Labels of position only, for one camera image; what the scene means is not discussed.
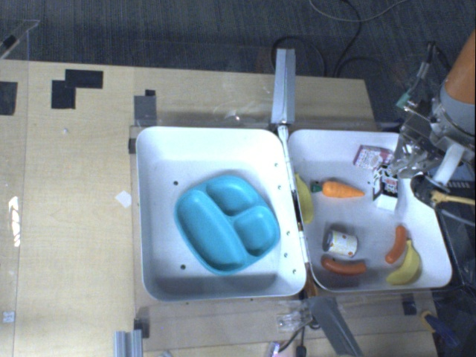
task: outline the yellow banana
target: yellow banana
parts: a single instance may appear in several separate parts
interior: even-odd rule
[[[419,273],[421,259],[411,244],[411,240],[407,240],[407,254],[403,263],[397,270],[387,276],[387,282],[395,286],[410,283]]]
[[[312,205],[312,197],[309,188],[301,177],[295,173],[297,196],[299,197],[300,211],[303,215],[304,223],[311,223],[314,219],[314,205]]]

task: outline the white cable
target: white cable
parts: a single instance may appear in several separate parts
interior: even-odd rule
[[[355,19],[342,19],[341,17],[337,17],[337,16],[332,16],[332,15],[329,15],[328,13],[325,13],[323,12],[322,10],[319,10],[315,5],[314,3],[312,2],[312,0],[309,0],[309,3],[311,4],[311,7],[313,10],[315,10],[316,12],[320,13],[321,15],[325,16],[325,17],[328,17],[329,19],[333,19],[333,20],[337,20],[337,21],[343,21],[343,22],[367,22],[367,21],[370,21],[370,20],[373,20],[373,19],[376,19],[377,17],[380,17],[382,16],[383,14],[385,14],[386,12],[388,12],[390,9],[392,8],[395,8],[397,5],[400,5],[402,3],[405,3],[409,0],[400,0],[394,4],[392,4],[390,7],[386,8],[385,10],[383,10],[382,12],[380,13],[377,13],[376,15],[374,16],[371,16],[371,17],[368,17],[366,19],[362,19],[362,20],[355,20]]]

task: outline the white sticker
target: white sticker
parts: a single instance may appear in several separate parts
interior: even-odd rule
[[[128,194],[125,190],[120,192],[116,197],[115,197],[122,206],[125,208],[128,208],[129,206],[132,205],[132,196]]]
[[[3,322],[4,323],[14,323],[15,322],[15,311],[3,312]]]

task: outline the carrot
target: carrot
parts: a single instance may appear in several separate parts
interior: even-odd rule
[[[325,181],[320,187],[317,186],[313,189],[313,191],[319,190],[322,190],[322,193],[327,197],[335,197],[338,199],[362,197],[364,195],[364,192],[361,190],[336,181]]]
[[[326,270],[340,275],[359,275],[367,270],[365,262],[343,264],[328,257],[322,258],[321,264]]]
[[[404,226],[398,225],[395,229],[395,242],[392,249],[385,255],[385,262],[395,263],[405,250],[407,244],[407,229]]]

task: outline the light wood surface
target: light wood surface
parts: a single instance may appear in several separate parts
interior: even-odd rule
[[[22,63],[5,62],[9,62],[10,70],[24,70]],[[51,81],[64,80],[67,68],[102,70],[104,86],[77,89],[75,110],[53,110]],[[23,148],[26,142],[16,321],[9,328],[1,328],[0,341],[5,340],[6,346],[0,347],[4,348],[0,354],[9,356],[8,351],[13,350],[15,357],[111,356],[114,331],[132,330],[135,317],[132,210],[115,199],[123,190],[132,192],[127,143],[134,95],[144,95],[145,89],[156,90],[158,112],[164,120],[178,120],[192,112],[190,120],[218,121],[236,109],[244,117],[262,120],[271,110],[274,78],[30,62],[28,78],[23,73],[14,79],[23,81],[19,110],[16,116],[0,117],[0,123],[4,129],[13,128],[13,120],[24,118],[28,127],[15,140],[20,146],[23,141]],[[316,120],[323,128],[325,124],[332,128],[352,122],[363,123],[362,129],[374,128],[362,81],[299,77],[296,92],[297,117],[301,120]],[[22,103],[27,97],[28,111]],[[6,155],[4,148],[0,149],[2,155]],[[22,165],[9,172],[15,177],[6,176],[4,171],[1,177],[22,181]],[[9,281],[3,267],[2,263],[2,284]],[[362,349],[369,356],[435,356],[430,333],[422,331],[416,316],[404,316],[396,302],[390,309],[385,304],[342,304],[344,317]],[[0,303],[2,308],[8,306]],[[431,301],[422,297],[418,308],[428,306]],[[387,317],[382,317],[384,308]],[[174,318],[176,315],[171,314],[168,320],[179,326],[180,321],[187,323],[186,317]],[[207,321],[203,317],[204,345],[210,330]],[[265,323],[273,324],[275,318]],[[239,324],[231,325],[239,332]],[[373,335],[378,328],[382,331]],[[263,356],[266,348],[260,343],[184,350],[187,335],[177,333],[177,329],[172,333],[177,337],[174,357]],[[322,331],[309,337],[313,339],[306,342],[308,356],[332,356]],[[160,350],[146,355],[159,356]]]

